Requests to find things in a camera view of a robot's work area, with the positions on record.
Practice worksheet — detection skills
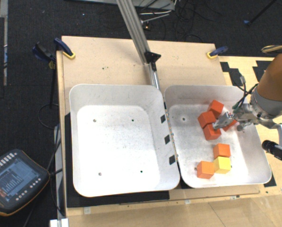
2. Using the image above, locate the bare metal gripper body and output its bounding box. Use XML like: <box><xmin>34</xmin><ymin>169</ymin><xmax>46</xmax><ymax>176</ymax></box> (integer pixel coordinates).
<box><xmin>232</xmin><ymin>103</ymin><xmax>280</xmax><ymax>129</ymax></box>

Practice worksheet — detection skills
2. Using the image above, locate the red cube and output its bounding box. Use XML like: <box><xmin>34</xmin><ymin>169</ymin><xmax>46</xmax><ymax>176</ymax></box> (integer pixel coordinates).
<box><xmin>207</xmin><ymin>99</ymin><xmax>225</xmax><ymax>118</ymax></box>
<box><xmin>202</xmin><ymin>124</ymin><xmax>222</xmax><ymax>141</ymax></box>
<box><xmin>222</xmin><ymin>118</ymin><xmax>238</xmax><ymax>132</ymax></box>
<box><xmin>197</xmin><ymin>111</ymin><xmax>218</xmax><ymax>129</ymax></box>

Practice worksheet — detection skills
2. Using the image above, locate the orange cube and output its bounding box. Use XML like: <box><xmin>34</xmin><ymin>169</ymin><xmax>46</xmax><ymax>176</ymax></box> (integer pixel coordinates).
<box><xmin>196</xmin><ymin>160</ymin><xmax>215</xmax><ymax>180</ymax></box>
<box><xmin>213</xmin><ymin>143</ymin><xmax>231</xmax><ymax>160</ymax></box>

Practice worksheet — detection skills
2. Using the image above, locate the white plastic tray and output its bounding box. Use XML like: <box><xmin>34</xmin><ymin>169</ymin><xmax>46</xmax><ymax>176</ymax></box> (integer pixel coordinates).
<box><xmin>69</xmin><ymin>83</ymin><xmax>181</xmax><ymax>198</ymax></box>
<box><xmin>163</xmin><ymin>85</ymin><xmax>273</xmax><ymax>189</ymax></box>

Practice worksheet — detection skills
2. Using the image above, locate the yellow cube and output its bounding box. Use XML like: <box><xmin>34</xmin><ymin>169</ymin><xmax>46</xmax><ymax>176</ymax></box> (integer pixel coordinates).
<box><xmin>213</xmin><ymin>156</ymin><xmax>232</xmax><ymax>175</ymax></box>

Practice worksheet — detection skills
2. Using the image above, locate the pale wood board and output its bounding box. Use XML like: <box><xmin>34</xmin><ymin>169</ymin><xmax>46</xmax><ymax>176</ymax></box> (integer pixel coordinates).
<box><xmin>61</xmin><ymin>35</ymin><xmax>261</xmax><ymax>210</ymax></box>

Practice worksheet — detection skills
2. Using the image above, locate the black cylinder on white bracket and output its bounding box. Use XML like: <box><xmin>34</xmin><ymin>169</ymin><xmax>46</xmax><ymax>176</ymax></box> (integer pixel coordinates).
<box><xmin>261</xmin><ymin>123</ymin><xmax>282</xmax><ymax>161</ymax></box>

